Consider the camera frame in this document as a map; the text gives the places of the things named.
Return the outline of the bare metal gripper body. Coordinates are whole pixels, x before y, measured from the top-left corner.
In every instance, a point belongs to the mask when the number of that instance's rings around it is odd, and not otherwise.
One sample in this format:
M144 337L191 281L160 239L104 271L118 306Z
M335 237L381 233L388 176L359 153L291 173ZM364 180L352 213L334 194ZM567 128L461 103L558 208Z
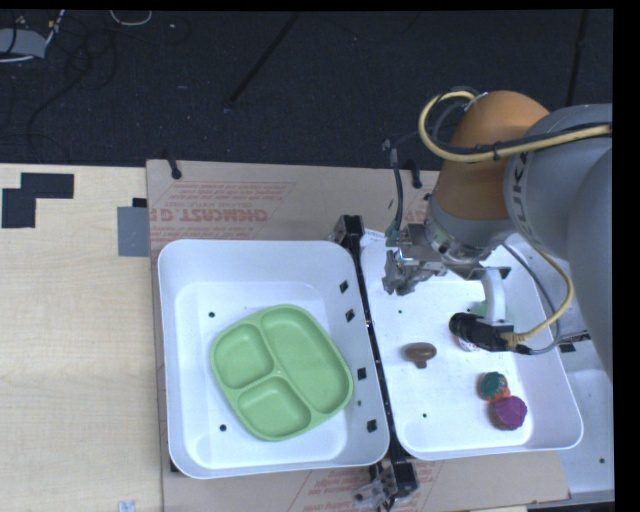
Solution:
M452 272L462 279L481 279L485 247L462 243L435 223L408 224L398 239L398 267L406 279L430 279Z

